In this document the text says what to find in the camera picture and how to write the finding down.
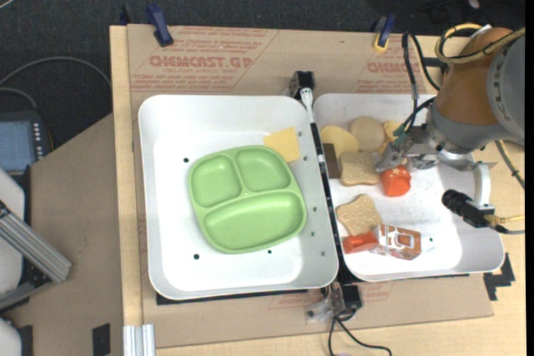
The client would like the white plastic tray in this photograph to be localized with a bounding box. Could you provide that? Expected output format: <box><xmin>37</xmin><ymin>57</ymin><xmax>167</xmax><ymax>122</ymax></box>
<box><xmin>311</xmin><ymin>92</ymin><xmax>506</xmax><ymax>283</ymax></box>
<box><xmin>137</xmin><ymin>93</ymin><xmax>340</xmax><ymax>301</ymax></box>

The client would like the green divided plate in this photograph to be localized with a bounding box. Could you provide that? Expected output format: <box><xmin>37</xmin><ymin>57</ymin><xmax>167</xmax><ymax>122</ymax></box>
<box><xmin>187</xmin><ymin>144</ymin><xmax>308</xmax><ymax>255</ymax></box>

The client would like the black cylinder on white bracket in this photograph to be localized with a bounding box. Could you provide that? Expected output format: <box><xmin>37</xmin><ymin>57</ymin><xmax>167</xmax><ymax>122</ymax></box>
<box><xmin>441</xmin><ymin>162</ymin><xmax>497</xmax><ymax>228</ymax></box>

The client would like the orange block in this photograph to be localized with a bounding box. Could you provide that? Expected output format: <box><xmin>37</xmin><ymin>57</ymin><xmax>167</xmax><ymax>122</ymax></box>
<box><xmin>342</xmin><ymin>231</ymin><xmax>379</xmax><ymax>255</ymax></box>

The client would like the pale yellow oval chip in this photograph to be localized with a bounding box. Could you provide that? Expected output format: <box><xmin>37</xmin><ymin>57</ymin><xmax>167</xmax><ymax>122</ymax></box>
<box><xmin>319</xmin><ymin>124</ymin><xmax>360</xmax><ymax>156</ymax></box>

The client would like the white and orange carton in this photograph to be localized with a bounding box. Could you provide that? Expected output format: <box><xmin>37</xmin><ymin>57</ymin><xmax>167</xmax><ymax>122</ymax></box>
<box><xmin>368</xmin><ymin>223</ymin><xmax>436</xmax><ymax>262</ymax></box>

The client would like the tan toast slice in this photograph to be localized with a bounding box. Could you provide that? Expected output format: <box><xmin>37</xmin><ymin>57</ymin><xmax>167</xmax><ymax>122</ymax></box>
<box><xmin>337</xmin><ymin>150</ymin><xmax>381</xmax><ymax>188</ymax></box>

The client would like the brown cardboard board red print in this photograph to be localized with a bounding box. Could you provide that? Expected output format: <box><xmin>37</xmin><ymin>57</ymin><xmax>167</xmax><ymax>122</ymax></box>
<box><xmin>126</xmin><ymin>23</ymin><xmax>496</xmax><ymax>349</ymax></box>

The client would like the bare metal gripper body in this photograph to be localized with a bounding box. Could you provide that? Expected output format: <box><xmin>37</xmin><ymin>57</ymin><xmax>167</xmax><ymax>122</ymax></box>
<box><xmin>398</xmin><ymin>127</ymin><xmax>476</xmax><ymax>173</ymax></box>

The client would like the yellow wavy chip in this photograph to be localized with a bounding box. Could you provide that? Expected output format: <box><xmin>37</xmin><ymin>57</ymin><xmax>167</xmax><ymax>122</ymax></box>
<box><xmin>382</xmin><ymin>119</ymin><xmax>404</xmax><ymax>143</ymax></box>

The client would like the tan seeded bread slice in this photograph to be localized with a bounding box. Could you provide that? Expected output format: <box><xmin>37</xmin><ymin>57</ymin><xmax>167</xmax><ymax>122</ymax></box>
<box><xmin>335</xmin><ymin>193</ymin><xmax>383</xmax><ymax>237</ymax></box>

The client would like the yellow cheese slice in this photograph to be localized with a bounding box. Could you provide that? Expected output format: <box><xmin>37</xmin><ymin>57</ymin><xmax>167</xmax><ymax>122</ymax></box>
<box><xmin>262</xmin><ymin>127</ymin><xmax>303</xmax><ymax>164</ymax></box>

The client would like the tan round biscuit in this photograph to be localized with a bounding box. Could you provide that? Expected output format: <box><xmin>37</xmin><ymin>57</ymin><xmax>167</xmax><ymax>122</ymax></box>
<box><xmin>348</xmin><ymin>116</ymin><xmax>386</xmax><ymax>153</ymax></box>

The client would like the thin black and white rod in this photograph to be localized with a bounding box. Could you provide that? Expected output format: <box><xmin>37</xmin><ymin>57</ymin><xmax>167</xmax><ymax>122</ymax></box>
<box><xmin>300</xmin><ymin>88</ymin><xmax>345</xmax><ymax>285</ymax></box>

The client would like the brown rectangular block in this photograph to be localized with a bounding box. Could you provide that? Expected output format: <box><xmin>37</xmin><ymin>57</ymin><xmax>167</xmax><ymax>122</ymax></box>
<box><xmin>321</xmin><ymin>143</ymin><xmax>341</xmax><ymax>180</ymax></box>

